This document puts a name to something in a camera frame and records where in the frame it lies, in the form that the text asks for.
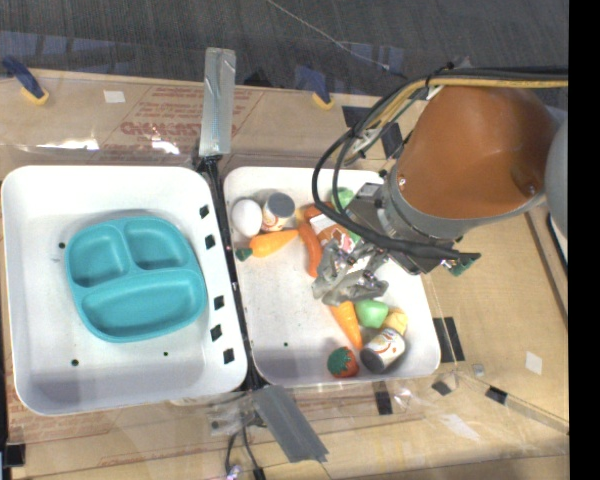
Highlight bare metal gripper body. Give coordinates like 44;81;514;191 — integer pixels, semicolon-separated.
346;182;462;276

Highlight orange sausage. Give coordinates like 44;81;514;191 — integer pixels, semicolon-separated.
297;221;324;279

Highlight green toy vegetable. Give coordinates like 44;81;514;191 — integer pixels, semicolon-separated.
331;186;357;213

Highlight white and orange carton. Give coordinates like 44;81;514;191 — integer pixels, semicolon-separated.
309;212;362;255

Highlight yellow toy food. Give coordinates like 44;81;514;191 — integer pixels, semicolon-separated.
382;307;410;338

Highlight small orange toy food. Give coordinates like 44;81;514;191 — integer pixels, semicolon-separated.
301;202;334;222

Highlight orange carrot with green top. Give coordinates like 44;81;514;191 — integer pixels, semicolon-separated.
234;227;300;262

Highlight white plastic tray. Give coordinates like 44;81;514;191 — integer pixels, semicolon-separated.
0;164;249;416
222;166;442;389

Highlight white and orange can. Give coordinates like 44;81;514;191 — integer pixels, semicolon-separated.
359;326;408;375

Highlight red strawberry with green top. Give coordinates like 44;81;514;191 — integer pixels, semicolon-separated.
326;345;360;380

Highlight small can with grey lid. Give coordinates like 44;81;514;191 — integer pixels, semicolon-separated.
260;191;297;234

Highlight white egg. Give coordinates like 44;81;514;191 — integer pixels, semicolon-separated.
230;197;265;239

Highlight brown cardboard board, red print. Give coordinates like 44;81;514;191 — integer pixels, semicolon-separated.
0;67;570;480

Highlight teal divided plate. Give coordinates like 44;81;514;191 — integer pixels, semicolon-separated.
63;215;209;344

